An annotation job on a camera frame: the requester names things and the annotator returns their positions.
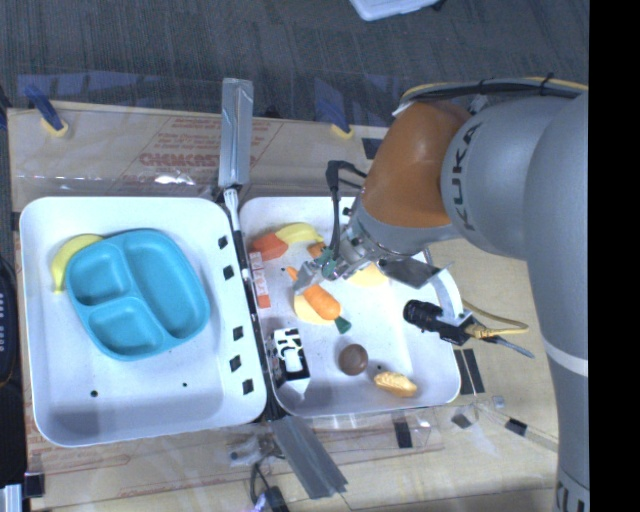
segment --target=blue divided plate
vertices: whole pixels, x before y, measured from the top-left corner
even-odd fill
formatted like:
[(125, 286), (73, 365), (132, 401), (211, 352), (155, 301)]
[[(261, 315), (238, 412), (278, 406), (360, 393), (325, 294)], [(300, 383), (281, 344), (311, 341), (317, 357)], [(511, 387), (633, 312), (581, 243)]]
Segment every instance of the blue divided plate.
[(157, 230), (127, 231), (82, 249), (69, 261), (65, 282), (91, 339), (115, 359), (169, 350), (209, 321), (209, 300), (193, 267)]

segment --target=robotic arm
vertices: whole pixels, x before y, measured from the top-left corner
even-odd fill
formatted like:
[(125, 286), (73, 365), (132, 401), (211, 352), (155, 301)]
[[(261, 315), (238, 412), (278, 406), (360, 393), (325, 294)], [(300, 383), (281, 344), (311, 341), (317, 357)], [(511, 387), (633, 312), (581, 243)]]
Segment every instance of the robotic arm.
[[(448, 101), (474, 93), (528, 97), (473, 115)], [(320, 258), (303, 265), (294, 287), (300, 292), (318, 276), (347, 278), (372, 262), (414, 288), (443, 286), (446, 272), (414, 256), (460, 236), (526, 261), (558, 406), (554, 511), (590, 507), (587, 138), (588, 91), (577, 84), (489, 80), (408, 91), (348, 225), (334, 230)], [(339, 164), (327, 173), (334, 196)], [(450, 295), (447, 307), (429, 311), (411, 301), (405, 318), (422, 315), (456, 342), (470, 312), (455, 291)]]

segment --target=yellow toy banana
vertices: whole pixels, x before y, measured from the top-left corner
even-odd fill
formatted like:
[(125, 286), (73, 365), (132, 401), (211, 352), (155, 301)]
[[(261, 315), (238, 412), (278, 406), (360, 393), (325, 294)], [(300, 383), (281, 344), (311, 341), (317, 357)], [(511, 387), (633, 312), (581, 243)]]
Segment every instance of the yellow toy banana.
[(306, 240), (324, 241), (316, 229), (307, 222), (294, 222), (276, 231), (275, 235), (286, 244), (304, 242)]
[(65, 271), (67, 270), (69, 260), (74, 256), (74, 254), (102, 239), (103, 237), (99, 235), (86, 234), (75, 236), (64, 243), (53, 257), (51, 267), (49, 267), (51, 270), (51, 276), (53, 277), (53, 291), (55, 293), (60, 293), (64, 287)]

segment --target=gray fabric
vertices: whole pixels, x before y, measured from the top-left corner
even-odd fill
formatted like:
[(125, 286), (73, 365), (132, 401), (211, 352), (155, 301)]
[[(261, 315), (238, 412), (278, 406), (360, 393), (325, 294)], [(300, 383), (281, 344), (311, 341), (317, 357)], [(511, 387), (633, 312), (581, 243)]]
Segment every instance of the gray fabric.
[[(400, 95), (440, 81), (588, 81), (588, 0), (446, 0), (366, 22), (348, 0), (3, 0), (0, 83), (52, 99), (219, 112), (224, 77), (254, 82), (255, 115), (387, 126)], [(6, 132), (0, 250), (11, 258)]]

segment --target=brown round toy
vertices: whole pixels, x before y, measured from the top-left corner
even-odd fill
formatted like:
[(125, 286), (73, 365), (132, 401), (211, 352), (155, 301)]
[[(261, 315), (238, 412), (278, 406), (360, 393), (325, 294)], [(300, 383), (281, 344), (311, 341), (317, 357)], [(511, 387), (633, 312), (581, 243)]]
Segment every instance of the brown round toy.
[(357, 343), (347, 345), (338, 357), (340, 369), (347, 375), (358, 375), (362, 373), (369, 364), (367, 350)]

